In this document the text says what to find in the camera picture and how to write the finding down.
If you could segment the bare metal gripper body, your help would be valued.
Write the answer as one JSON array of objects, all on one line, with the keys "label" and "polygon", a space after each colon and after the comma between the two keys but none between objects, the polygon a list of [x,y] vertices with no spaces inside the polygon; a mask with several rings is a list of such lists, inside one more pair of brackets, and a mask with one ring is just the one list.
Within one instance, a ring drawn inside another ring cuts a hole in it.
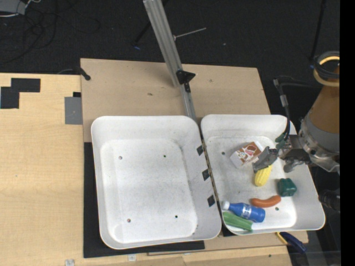
[{"label": "bare metal gripper body", "polygon": [[279,158],[298,159],[305,165],[313,165],[327,172],[340,173],[340,164],[336,161],[338,153],[321,146],[312,138],[290,135],[285,144],[278,151]]}]

